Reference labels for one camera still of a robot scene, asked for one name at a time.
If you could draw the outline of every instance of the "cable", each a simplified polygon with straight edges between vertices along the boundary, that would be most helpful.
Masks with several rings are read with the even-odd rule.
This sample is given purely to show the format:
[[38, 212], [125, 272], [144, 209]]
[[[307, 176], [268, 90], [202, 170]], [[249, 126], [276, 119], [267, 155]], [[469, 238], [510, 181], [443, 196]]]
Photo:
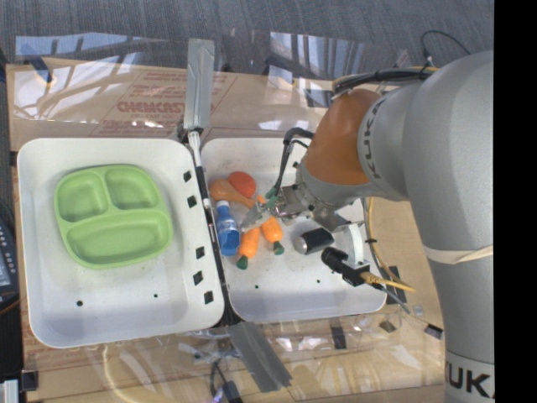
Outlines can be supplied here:
[[311, 131], [304, 130], [300, 127], [294, 127], [287, 131], [284, 136], [284, 152], [282, 153], [282, 160], [280, 161], [279, 165], [278, 179], [276, 180], [274, 186], [266, 194], [265, 197], [267, 198], [267, 200], [277, 195], [280, 187], [282, 186], [282, 179], [284, 178], [285, 167], [287, 167], [287, 161], [289, 160], [289, 156], [291, 155], [292, 151], [291, 140], [293, 140], [293, 137], [295, 135], [300, 135], [303, 138], [307, 139], [313, 139], [313, 133]]
[[427, 47], [425, 46], [425, 36], [427, 34], [441, 34], [442, 36], [444, 37], [447, 37], [448, 39], [451, 39], [453, 40], [456, 44], [458, 44], [462, 50], [464, 50], [464, 52], [466, 52], [468, 55], [471, 54], [471, 52], [468, 50], [468, 48], [462, 44], [459, 40], [455, 39], [451, 34], [448, 34], [446, 33], [445, 31], [440, 31], [440, 30], [427, 30], [425, 31], [422, 35], [421, 35], [421, 38], [420, 38], [420, 42], [421, 42], [421, 47], [423, 49], [423, 56], [425, 57], [425, 59], [427, 60], [427, 63], [425, 63], [425, 65], [427, 66], [432, 66], [433, 65], [433, 58], [432, 58], [432, 55], [431, 53], [427, 50]]
[[14, 301], [11, 305], [9, 305], [8, 307], [6, 307], [5, 309], [2, 309], [0, 311], [0, 317], [2, 315], [5, 315], [6, 313], [8, 313], [9, 311], [12, 311], [14, 307], [18, 306], [18, 304], [20, 303], [20, 299], [17, 299], [16, 301]]
[[226, 381], [226, 378], [224, 378], [224, 375], [222, 374], [222, 371], [220, 370], [220, 367], [218, 367], [218, 364], [222, 361], [222, 359], [218, 359], [217, 361], [215, 361], [213, 364], [212, 364], [212, 367], [211, 367], [211, 377], [210, 377], [210, 380], [211, 380], [211, 383], [209, 384], [209, 388], [211, 389], [211, 395], [214, 397], [216, 396], [216, 388], [215, 388], [215, 375], [216, 375], [216, 371], [218, 371], [218, 374], [220, 375], [220, 377], [222, 378], [222, 380], [224, 381], [224, 385], [227, 383]]
[[362, 75], [349, 75], [338, 77], [332, 81], [332, 91], [335, 96], [339, 96], [346, 90], [350, 90], [356, 86], [366, 84], [369, 82], [383, 82], [383, 81], [412, 81], [412, 80], [425, 80], [429, 76], [435, 73], [428, 66], [421, 68], [418, 67], [394, 67], [392, 69], [385, 69], [381, 71], [375, 71], [372, 73], [365, 73]]
[[[370, 197], [369, 198], [369, 204], [368, 204], [368, 216], [367, 216], [367, 227], [368, 227], [368, 231], [369, 231], [369, 239], [370, 240], [375, 240], [374, 237], [373, 237], [373, 229], [372, 229], [372, 216], [373, 216], [373, 197]], [[370, 243], [371, 245], [371, 250], [373, 251], [373, 257], [377, 259], [378, 261], [378, 265], [380, 268], [382, 268], [382, 270], [384, 270], [386, 272], [386, 274], [392, 279], [394, 280], [395, 282], [398, 282], [399, 284], [401, 285], [404, 285], [406, 287], [409, 287], [411, 288], [411, 291], [415, 291], [415, 289], [403, 282], [394, 272], [392, 272], [392, 270], [389, 269], [389, 267], [382, 261], [382, 259], [380, 258], [380, 256], [378, 255], [378, 252], [377, 252], [377, 249], [376, 249], [376, 246], [374, 243]]]
[[301, 145], [301, 146], [304, 146], [306, 149], [309, 148], [309, 146], [308, 146], [307, 144], [305, 144], [304, 142], [302, 142], [302, 141], [300, 141], [300, 140], [298, 140], [298, 139], [293, 140], [291, 143], [292, 143], [292, 144], [299, 144], [299, 145]]
[[366, 284], [373, 285], [373, 284], [385, 284], [390, 285], [393, 288], [399, 288], [400, 290], [407, 290], [410, 292], [416, 292], [415, 288], [409, 286], [400, 284], [399, 282], [393, 282], [392, 280], [387, 280], [384, 278], [381, 278], [379, 276], [374, 275], [370, 272], [363, 272], [360, 274], [360, 277], [366, 281]]
[[373, 288], [380, 290], [382, 292], [385, 292], [389, 297], [391, 297], [398, 305], [400, 305], [403, 310], [408, 313], [409, 315], [412, 315], [410, 313], [410, 309], [404, 304], [404, 302], [399, 299], [392, 291], [390, 291], [388, 288], [384, 288], [382, 285], [373, 285]]

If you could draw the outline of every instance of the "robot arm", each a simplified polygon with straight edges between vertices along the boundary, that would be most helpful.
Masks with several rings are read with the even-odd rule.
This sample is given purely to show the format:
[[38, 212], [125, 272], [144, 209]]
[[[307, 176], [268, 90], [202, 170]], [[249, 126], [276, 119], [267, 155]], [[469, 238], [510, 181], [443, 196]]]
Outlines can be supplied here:
[[492, 52], [382, 97], [340, 95], [275, 212], [335, 232], [337, 210], [365, 196], [412, 206], [444, 317], [446, 403], [493, 400]]

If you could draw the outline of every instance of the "black cable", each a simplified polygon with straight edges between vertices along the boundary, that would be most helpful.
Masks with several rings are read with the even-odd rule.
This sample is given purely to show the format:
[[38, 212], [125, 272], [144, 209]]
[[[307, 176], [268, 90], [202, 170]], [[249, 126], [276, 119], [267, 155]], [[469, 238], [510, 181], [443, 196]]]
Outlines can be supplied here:
[[459, 40], [457, 40], [456, 38], [454, 38], [451, 34], [448, 34], [446, 33], [445, 31], [441, 31], [441, 30], [427, 30], [425, 31], [422, 35], [421, 35], [421, 38], [420, 38], [420, 42], [421, 42], [421, 47], [423, 49], [423, 56], [425, 57], [425, 59], [428, 61], [427, 63], [425, 63], [425, 65], [428, 65], [428, 66], [431, 66], [433, 65], [432, 64], [432, 55], [431, 53], [427, 50], [427, 47], [425, 46], [425, 36], [427, 34], [440, 34], [444, 37], [447, 37], [448, 39], [451, 39], [453, 40], [453, 42], [455, 42], [456, 44], [458, 44], [462, 50], [464, 50], [464, 52], [466, 52], [468, 55], [470, 55], [472, 52], [470, 52], [468, 50], [468, 48], [462, 44]]
[[309, 148], [309, 146], [308, 146], [307, 144], [305, 144], [304, 142], [302, 142], [302, 141], [300, 141], [300, 140], [298, 140], [298, 139], [293, 140], [291, 143], [292, 143], [292, 144], [299, 144], [299, 145], [302, 145], [302, 146], [304, 146], [306, 149]]
[[289, 160], [289, 156], [291, 155], [291, 141], [296, 135], [302, 136], [303, 138], [307, 139], [313, 139], [313, 133], [311, 131], [304, 130], [303, 128], [293, 127], [287, 130], [287, 133], [284, 136], [284, 152], [282, 153], [282, 160], [280, 161], [279, 165], [278, 179], [276, 180], [276, 183], [274, 184], [273, 188], [270, 190], [270, 193], [272, 193], [273, 196], [278, 194], [279, 189], [282, 186], [285, 167], [287, 167], [287, 161]]
[[369, 82], [383, 82], [383, 81], [423, 81], [431, 76], [435, 71], [431, 70], [427, 66], [421, 68], [392, 68], [381, 71], [375, 71], [373, 73], [365, 73], [363, 75], [351, 75], [343, 76], [335, 79], [332, 82], [332, 91], [335, 95], [350, 90], [356, 86], [363, 85]]
[[211, 383], [209, 384], [209, 388], [211, 389], [211, 395], [214, 397], [216, 395], [216, 388], [215, 388], [215, 375], [216, 375], [216, 371], [218, 371], [218, 374], [220, 375], [220, 377], [222, 378], [222, 380], [224, 381], [224, 384], [227, 382], [226, 381], [226, 378], [224, 378], [224, 375], [222, 374], [222, 371], [220, 370], [220, 367], [218, 367], [218, 364], [222, 361], [222, 359], [218, 359], [217, 361], [215, 361], [212, 366], [211, 366], [211, 377], [210, 377], [210, 380], [211, 380]]

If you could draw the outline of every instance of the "black device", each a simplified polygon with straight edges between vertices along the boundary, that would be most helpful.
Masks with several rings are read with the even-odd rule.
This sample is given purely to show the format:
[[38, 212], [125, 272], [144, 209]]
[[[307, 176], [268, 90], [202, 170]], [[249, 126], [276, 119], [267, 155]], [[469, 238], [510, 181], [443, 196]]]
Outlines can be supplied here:
[[301, 254], [313, 254], [334, 243], [334, 238], [324, 228], [316, 228], [302, 233], [293, 241], [295, 249]]
[[347, 264], [348, 258], [347, 253], [332, 247], [325, 248], [321, 254], [322, 262], [330, 267], [332, 271], [341, 274], [343, 280], [349, 285], [359, 286], [365, 284], [361, 274], [369, 271], [370, 264], [362, 262], [354, 268]]
[[17, 248], [11, 229], [0, 217], [0, 312], [18, 300]]

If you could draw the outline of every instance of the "yellow wire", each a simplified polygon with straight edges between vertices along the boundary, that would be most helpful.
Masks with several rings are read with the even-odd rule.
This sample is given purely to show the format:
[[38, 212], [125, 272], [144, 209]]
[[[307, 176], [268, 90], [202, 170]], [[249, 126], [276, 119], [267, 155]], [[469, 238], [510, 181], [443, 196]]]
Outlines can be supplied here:
[[385, 285], [393, 286], [395, 288], [400, 288], [401, 290], [407, 290], [407, 291], [410, 291], [410, 292], [416, 292], [416, 290], [414, 288], [412, 288], [411, 286], [401, 284], [399, 282], [393, 282], [391, 280], [386, 280], [386, 279], [380, 278], [380, 277], [374, 275], [373, 273], [363, 272], [362, 274], [360, 274], [360, 277], [363, 280], [365, 280], [368, 284], [385, 284]]
[[0, 317], [6, 313], [8, 313], [9, 311], [11, 311], [14, 307], [18, 306], [20, 300], [17, 300], [15, 301], [14, 303], [12, 303], [11, 305], [9, 305], [8, 307], [6, 307], [5, 309], [2, 309], [0, 311]]
[[[412, 66], [410, 67], [410, 69], [421, 69], [421, 68], [423, 68], [422, 65], [412, 65]], [[427, 71], [437, 71], [437, 70], [439, 70], [439, 69], [440, 69], [440, 67], [427, 67], [427, 68], [426, 68]]]
[[[373, 237], [373, 228], [372, 228], [372, 225], [371, 225], [371, 216], [373, 215], [372, 214], [373, 212], [373, 197], [371, 197], [369, 199], [369, 203], [368, 203], [368, 227], [369, 227], [369, 237], [371, 239], [375, 239]], [[409, 291], [412, 291], [412, 292], [415, 292], [415, 289], [406, 284], [405, 282], [403, 282], [394, 272], [392, 272], [392, 270], [389, 269], [388, 265], [386, 263], [384, 263], [382, 261], [382, 259], [380, 258], [380, 255], [378, 255], [378, 252], [377, 252], [377, 249], [375, 247], [375, 243], [371, 243], [371, 249], [373, 250], [373, 253], [375, 254], [375, 257], [377, 257], [377, 260], [378, 260], [378, 263], [380, 264], [380, 267], [382, 267], [384, 269], [384, 271], [389, 275], [390, 278], [392, 278], [395, 282], [401, 284], [402, 286], [406, 287], [406, 288], [409, 288]]]

